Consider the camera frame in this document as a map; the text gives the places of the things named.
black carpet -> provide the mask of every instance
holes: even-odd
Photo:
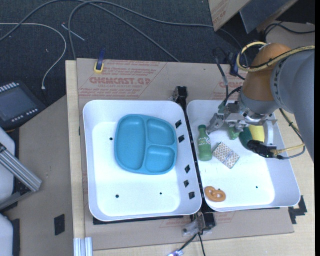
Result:
[[[0,23],[19,23],[33,10],[48,0],[0,0]],[[300,0],[279,21],[315,24],[315,0]],[[202,24],[212,26],[207,0],[113,0],[119,6],[145,16],[172,23]],[[65,61],[73,60],[68,31],[68,21],[80,1],[65,0],[51,3],[39,9],[24,23],[37,23],[58,30],[66,40],[67,50],[62,60],[52,69],[45,80],[47,70],[64,51],[63,39],[53,30],[22,25],[10,36],[0,41],[0,83],[21,80],[47,106],[66,94]],[[256,31],[247,34],[239,14],[221,30],[214,32],[207,27],[186,27],[162,24],[147,20],[119,7],[97,4],[118,15],[141,30],[171,55],[149,41],[132,27],[115,16],[86,4],[73,16],[71,30],[84,40],[73,36],[76,58],[97,59],[100,50],[106,48],[106,59],[184,63],[215,63],[213,49],[236,53],[240,46],[261,40]],[[14,26],[0,24],[0,38]],[[224,62],[222,52],[220,61]]]

